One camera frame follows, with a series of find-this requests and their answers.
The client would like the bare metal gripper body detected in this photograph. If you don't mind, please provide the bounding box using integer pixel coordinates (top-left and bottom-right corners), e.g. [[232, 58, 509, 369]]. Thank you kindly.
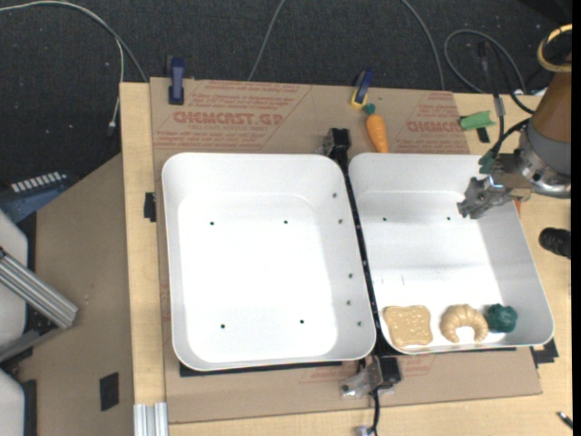
[[487, 150, 572, 204]]

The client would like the white plastic tray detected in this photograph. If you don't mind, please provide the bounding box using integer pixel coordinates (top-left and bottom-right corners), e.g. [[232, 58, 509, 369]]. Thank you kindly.
[[347, 152, 556, 356], [161, 152, 379, 373]]

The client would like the orange carrot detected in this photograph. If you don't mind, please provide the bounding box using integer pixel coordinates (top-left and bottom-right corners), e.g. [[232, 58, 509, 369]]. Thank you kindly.
[[361, 103, 391, 154]]

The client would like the green broccoli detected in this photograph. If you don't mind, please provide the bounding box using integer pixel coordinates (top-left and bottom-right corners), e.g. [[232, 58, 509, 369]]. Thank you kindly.
[[482, 302, 519, 334]]

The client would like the beige croissant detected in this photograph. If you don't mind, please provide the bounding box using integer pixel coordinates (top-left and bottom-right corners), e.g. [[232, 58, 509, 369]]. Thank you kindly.
[[438, 303, 490, 345]]

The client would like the thin black rod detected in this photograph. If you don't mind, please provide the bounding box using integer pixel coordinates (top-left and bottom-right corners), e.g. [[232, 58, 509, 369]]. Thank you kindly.
[[337, 151, 388, 359]]

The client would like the tan toast slice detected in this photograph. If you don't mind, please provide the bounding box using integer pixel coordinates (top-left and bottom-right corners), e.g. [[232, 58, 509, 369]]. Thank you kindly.
[[381, 304, 434, 350]]

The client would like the brown cardboard board red print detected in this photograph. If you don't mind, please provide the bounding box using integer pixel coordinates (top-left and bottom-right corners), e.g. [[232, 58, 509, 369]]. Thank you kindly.
[[149, 76, 544, 424]]

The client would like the black cylinder on white bracket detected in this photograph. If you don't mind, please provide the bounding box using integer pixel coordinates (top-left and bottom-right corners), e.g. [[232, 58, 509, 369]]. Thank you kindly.
[[538, 226, 572, 260]]

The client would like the black block with thin wires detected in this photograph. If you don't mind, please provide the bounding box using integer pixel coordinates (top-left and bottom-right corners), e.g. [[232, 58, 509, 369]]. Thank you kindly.
[[340, 355, 405, 400], [316, 127, 353, 159]]

